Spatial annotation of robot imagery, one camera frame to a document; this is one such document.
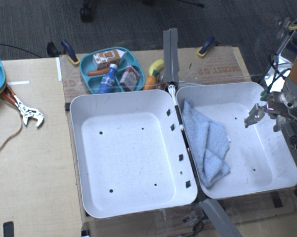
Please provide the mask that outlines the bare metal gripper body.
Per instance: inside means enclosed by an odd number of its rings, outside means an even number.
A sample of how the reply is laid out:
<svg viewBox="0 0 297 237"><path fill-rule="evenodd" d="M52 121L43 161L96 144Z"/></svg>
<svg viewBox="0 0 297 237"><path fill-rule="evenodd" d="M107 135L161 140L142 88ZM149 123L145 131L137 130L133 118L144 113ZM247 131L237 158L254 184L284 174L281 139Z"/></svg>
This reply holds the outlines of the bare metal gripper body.
<svg viewBox="0 0 297 237"><path fill-rule="evenodd" d="M272 92L267 97L264 111L270 115L280 115L297 120L297 92Z"/></svg>

